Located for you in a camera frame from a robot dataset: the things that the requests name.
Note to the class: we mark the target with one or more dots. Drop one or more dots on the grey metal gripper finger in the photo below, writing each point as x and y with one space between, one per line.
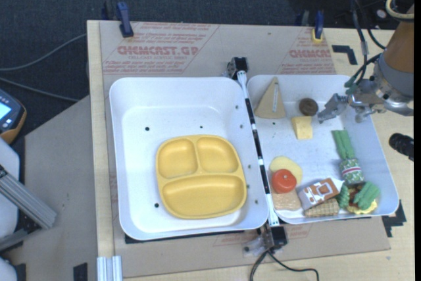
362 114
333 107

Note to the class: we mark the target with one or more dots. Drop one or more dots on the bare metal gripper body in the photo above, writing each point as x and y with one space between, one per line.
388 102

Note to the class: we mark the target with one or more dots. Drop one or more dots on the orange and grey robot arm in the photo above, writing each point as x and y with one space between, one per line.
399 42

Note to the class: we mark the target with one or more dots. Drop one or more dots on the brown round biscuit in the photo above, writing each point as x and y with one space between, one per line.
308 106

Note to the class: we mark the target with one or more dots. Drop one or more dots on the green asparagus bunch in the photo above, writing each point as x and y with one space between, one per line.
343 143

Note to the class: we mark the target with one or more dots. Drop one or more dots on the yellow cheese wedge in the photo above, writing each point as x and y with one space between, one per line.
303 128

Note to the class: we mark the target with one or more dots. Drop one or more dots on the white plastic tray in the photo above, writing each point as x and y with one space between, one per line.
138 148
315 151

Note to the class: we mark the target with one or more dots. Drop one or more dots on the green and white can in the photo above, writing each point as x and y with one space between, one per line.
352 171

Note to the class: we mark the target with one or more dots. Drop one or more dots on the beige pizza slice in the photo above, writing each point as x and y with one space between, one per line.
267 105

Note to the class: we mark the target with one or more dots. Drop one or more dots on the pale yellow round slice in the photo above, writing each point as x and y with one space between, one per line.
279 163

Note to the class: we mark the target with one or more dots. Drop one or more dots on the green leafy vegetable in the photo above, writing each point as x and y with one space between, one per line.
367 194

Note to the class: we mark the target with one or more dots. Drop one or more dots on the thin black and white rod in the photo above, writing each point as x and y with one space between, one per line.
260 154

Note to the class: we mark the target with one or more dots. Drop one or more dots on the brown and white carton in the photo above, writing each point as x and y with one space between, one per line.
317 194

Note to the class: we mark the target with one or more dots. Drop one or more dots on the orange red tomato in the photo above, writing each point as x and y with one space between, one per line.
283 181

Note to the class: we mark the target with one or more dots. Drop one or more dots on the yellow and red flat toy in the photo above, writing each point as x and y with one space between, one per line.
356 210

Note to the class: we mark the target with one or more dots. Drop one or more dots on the tan waffle piece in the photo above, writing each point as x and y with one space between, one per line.
324 209

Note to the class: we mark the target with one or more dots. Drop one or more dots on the tan square cracker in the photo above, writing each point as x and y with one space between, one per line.
285 202

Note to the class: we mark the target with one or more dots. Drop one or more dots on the brown cardboard board, red print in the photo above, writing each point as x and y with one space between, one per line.
184 52

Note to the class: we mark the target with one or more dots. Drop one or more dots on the yellow divided plate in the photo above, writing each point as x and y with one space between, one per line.
200 194

